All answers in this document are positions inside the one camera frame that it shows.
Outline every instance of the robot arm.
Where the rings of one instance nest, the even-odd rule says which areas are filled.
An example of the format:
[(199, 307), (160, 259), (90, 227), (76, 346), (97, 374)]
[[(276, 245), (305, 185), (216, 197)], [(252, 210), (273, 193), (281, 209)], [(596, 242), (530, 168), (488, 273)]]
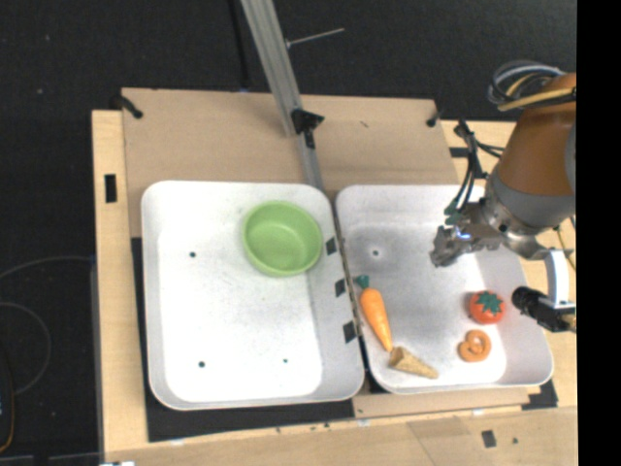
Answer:
[[(505, 82), (510, 85), (502, 89)], [(523, 113), (477, 202), (469, 196), (481, 145), (460, 121), (455, 133), (469, 148), (469, 174), (445, 210), (445, 225), (438, 228), (430, 254), (436, 266), (448, 266), (462, 253), (502, 245), (525, 259), (544, 260), (548, 294), (518, 288), (513, 303), (551, 331), (575, 329), (575, 305), (562, 289), (568, 277), (565, 256), (572, 251), (547, 249), (537, 241), (538, 234), (575, 215), (575, 93), (575, 73), (530, 62), (510, 63), (496, 72), (488, 97), (500, 110), (520, 108)]]

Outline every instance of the silver metal arm segment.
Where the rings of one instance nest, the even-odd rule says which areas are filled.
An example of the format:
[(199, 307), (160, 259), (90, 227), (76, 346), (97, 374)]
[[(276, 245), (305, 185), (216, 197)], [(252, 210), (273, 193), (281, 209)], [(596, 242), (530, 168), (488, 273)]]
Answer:
[[(254, 44), (257, 47), (263, 71), (276, 99), (280, 117), (287, 135), (296, 136), (292, 115), (302, 111), (300, 91), (293, 74), (287, 46), (280, 30), (273, 0), (241, 0)], [(323, 191), (323, 182), (311, 134), (299, 136), (298, 147), (302, 156), (305, 177), (312, 186)]]

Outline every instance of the black clamp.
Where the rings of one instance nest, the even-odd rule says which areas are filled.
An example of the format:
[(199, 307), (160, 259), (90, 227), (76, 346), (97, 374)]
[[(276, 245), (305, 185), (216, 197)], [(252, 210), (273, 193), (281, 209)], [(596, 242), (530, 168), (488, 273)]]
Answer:
[(304, 133), (304, 140), (309, 149), (314, 149), (314, 138), (312, 131), (325, 119), (324, 116), (318, 114), (309, 113), (302, 109), (295, 109), (291, 113), (291, 120), (293, 120), (293, 127), (298, 135)]

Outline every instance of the white tray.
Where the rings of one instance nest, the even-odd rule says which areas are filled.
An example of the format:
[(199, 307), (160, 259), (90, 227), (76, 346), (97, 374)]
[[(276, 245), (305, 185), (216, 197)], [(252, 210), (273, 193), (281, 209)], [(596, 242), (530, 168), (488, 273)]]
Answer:
[[(420, 393), (508, 385), (537, 385), (552, 374), (552, 356), (542, 329), (510, 301), (525, 285), (517, 256), (505, 249), (464, 254), (448, 267), (429, 257), (443, 209), (457, 194), (453, 185), (356, 185), (337, 198), (337, 214), (352, 278), (369, 275), (382, 292), (395, 346), (435, 367), (429, 380), (394, 370), (361, 315), (370, 369), (393, 393)], [(504, 319), (482, 327), (468, 317), (468, 296), (492, 289), (507, 301)], [(361, 288), (356, 286), (359, 297)], [(458, 344), (471, 329), (483, 329), (492, 352), (482, 362), (460, 359)]]
[(330, 203), (308, 185), (160, 182), (143, 196), (148, 375), (168, 407), (336, 401), (362, 385), (339, 252), (284, 279), (246, 260), (243, 218), (268, 200), (306, 209), (338, 246)]

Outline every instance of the wooden table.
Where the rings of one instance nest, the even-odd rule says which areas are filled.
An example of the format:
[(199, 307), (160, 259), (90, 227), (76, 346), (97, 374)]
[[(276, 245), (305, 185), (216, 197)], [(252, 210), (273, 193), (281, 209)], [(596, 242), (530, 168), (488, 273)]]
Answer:
[[(176, 157), (184, 161), (181, 176), (205, 177), (204, 166), (210, 164), (205, 164), (205, 156), (197, 154), (193, 144), (214, 139), (227, 157), (242, 162), (218, 166), (222, 155), (212, 153), (207, 179), (230, 180), (239, 174), (243, 181), (301, 183), (303, 176), (294, 141), (280, 134), (271, 95), (140, 88), (124, 89), (123, 94), (145, 112), (142, 119), (126, 112), (92, 113), (102, 447), (107, 460), (438, 465), (455, 464), (451, 454), (457, 450), (462, 464), (577, 460), (576, 346), (571, 333), (547, 334), (555, 359), (557, 408), (522, 411), (521, 405), (539, 392), (538, 387), (408, 397), (377, 397), (363, 388), (354, 398), (358, 410), (354, 419), (150, 443), (130, 249), (130, 238), (140, 233), (136, 208), (142, 191), (150, 181), (179, 177), (179, 165), (171, 162)], [(452, 133), (456, 123), (443, 121), (433, 128), (425, 124), (435, 111), (432, 101), (321, 96), (303, 100), (305, 108), (326, 116), (315, 136), (329, 196), (352, 183), (457, 183), (465, 171), (465, 159), (451, 159), (447, 147), (463, 146)], [(251, 138), (245, 133), (248, 126)], [(470, 126), (490, 145), (504, 145), (512, 129), (512, 123), (503, 122), (471, 122)], [(200, 142), (196, 142), (197, 130)], [(277, 153), (271, 151), (262, 159), (276, 165), (261, 168), (248, 162), (247, 144), (254, 137), (275, 147)], [(378, 137), (381, 147), (374, 145)], [(481, 156), (485, 169), (494, 162)], [(282, 173), (283, 164), (293, 164), (293, 169)], [(115, 187), (115, 198), (107, 193), (107, 185)], [(562, 236), (572, 247), (569, 226), (562, 226)], [(547, 246), (559, 247), (558, 240), (554, 232), (541, 237)], [(523, 266), (528, 284), (546, 290), (543, 264), (523, 262)], [(542, 426), (548, 435), (540, 434)], [(494, 431), (495, 447), (485, 448), (481, 442), (480, 433), (485, 430)]]

